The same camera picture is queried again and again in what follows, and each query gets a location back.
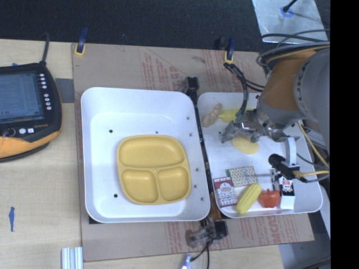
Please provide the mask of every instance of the yellow plate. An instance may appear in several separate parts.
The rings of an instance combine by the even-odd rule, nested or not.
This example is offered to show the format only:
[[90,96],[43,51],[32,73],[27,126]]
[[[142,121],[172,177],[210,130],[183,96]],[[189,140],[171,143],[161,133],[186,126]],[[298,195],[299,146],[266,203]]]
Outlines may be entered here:
[[127,137],[117,147],[117,169],[126,197],[141,205],[180,201],[191,189],[187,155],[173,137]]

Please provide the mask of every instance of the ginger root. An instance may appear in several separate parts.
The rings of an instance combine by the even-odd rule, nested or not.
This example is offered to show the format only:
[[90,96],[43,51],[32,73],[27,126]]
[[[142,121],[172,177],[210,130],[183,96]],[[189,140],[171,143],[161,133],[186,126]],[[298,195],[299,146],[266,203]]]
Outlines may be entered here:
[[213,108],[212,112],[202,120],[202,126],[209,127],[211,124],[214,124],[214,122],[218,119],[218,116],[220,115],[222,108],[223,106],[221,103],[217,104]]

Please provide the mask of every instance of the cardboard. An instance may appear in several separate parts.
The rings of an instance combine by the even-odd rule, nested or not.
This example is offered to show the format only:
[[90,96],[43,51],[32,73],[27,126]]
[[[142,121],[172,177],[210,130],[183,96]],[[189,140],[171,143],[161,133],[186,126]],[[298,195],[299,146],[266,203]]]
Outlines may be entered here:
[[[235,52],[234,63],[252,82],[264,85],[257,53]],[[87,44],[84,56],[72,55],[81,234],[84,261],[189,253],[202,250],[186,243],[186,234],[201,229],[194,222],[98,224],[86,212],[80,99],[95,86],[176,91],[187,77],[197,77],[204,92],[241,92],[240,82],[223,67],[224,51]],[[312,241],[308,214],[226,219],[228,235],[210,250]]]

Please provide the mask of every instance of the yellow disc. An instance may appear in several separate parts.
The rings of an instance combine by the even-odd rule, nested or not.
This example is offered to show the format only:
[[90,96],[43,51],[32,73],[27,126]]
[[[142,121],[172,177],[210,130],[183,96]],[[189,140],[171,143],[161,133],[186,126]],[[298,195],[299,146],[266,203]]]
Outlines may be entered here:
[[255,154],[258,151],[258,143],[251,142],[249,137],[238,134],[232,138],[232,144],[236,150],[243,152],[246,155]]

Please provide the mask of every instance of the white tray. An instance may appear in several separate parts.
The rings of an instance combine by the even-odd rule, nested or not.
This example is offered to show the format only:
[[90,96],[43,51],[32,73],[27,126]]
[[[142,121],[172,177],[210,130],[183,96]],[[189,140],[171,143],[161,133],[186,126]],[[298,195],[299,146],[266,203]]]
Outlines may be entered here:
[[[98,222],[195,221],[210,199],[194,105],[180,92],[93,87],[81,97],[85,203]],[[179,202],[138,205],[126,198],[117,174],[116,150],[126,137],[169,135],[185,149],[191,191]]]
[[[247,103],[248,108],[254,109],[256,107],[257,94],[250,94],[249,101]],[[198,109],[201,119],[206,117],[213,108],[221,103],[223,110],[226,109],[239,109],[243,101],[242,93],[221,93],[221,92],[207,92],[202,94],[198,100]],[[228,123],[222,122],[219,118],[216,122],[209,127],[202,127],[204,136],[204,144],[208,155],[208,162],[212,179],[225,177],[226,169],[237,168],[240,166],[254,167],[259,184],[262,189],[273,189],[270,178],[271,165],[268,163],[268,157],[271,154],[278,154],[286,157],[285,145],[282,142],[274,142],[269,137],[260,137],[258,152],[253,155],[246,155],[232,146],[231,141],[221,143],[221,134],[224,132]],[[287,128],[284,131],[290,136],[300,136],[300,139],[296,142],[297,153],[303,156],[307,160],[311,160],[308,147],[305,142],[305,138],[298,128],[294,126]],[[300,171],[313,172],[312,165],[302,161],[299,157],[297,163],[300,164]],[[316,179],[316,176],[309,176],[307,179]],[[258,201],[243,215],[240,215],[235,206],[228,206],[220,208],[221,212],[231,218],[240,218],[248,216],[261,216],[261,215],[280,215],[280,214],[296,214],[305,212],[315,212],[320,209],[323,202],[321,190],[318,182],[302,183],[299,180],[293,181],[294,192],[296,195],[294,202],[294,210],[282,210],[279,208],[263,208]],[[241,194],[244,187],[236,188],[237,195]]]

